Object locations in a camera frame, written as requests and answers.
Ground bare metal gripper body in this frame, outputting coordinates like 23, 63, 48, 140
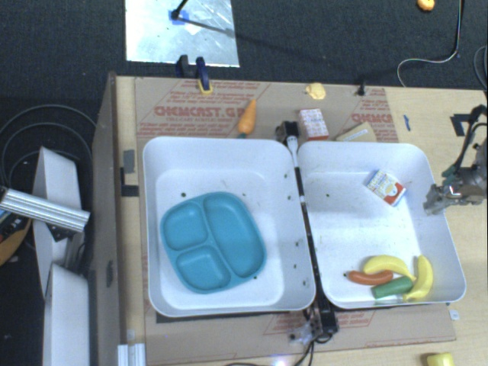
448, 165, 488, 206

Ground white red and blue carton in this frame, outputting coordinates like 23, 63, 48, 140
366, 169, 407, 207

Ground yellow banana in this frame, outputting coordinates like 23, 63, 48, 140
402, 254, 435, 303
362, 254, 417, 282

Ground white plastic tray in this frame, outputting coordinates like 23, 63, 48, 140
296, 140, 467, 310
142, 136, 317, 319

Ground green cylinder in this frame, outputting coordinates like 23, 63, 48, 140
371, 276, 415, 300

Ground orange sausage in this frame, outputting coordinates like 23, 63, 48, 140
345, 269, 394, 286

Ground beige flat packet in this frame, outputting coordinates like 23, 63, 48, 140
335, 121, 379, 143

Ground thin black and white rod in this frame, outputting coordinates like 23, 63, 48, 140
287, 135, 326, 312

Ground red and white patterned carton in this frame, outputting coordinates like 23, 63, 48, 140
297, 108, 330, 142

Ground yellow block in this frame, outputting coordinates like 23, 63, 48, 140
425, 352, 454, 366

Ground yellow biscuit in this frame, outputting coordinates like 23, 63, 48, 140
304, 82, 327, 100

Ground orange carrot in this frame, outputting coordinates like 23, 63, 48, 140
236, 98, 258, 140

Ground blue divided plate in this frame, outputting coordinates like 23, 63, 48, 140
159, 191, 267, 295

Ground brown cardboard board red print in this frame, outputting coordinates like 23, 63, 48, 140
133, 76, 458, 358

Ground black block with thin wires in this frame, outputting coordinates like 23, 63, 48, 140
275, 120, 300, 143
303, 302, 339, 339

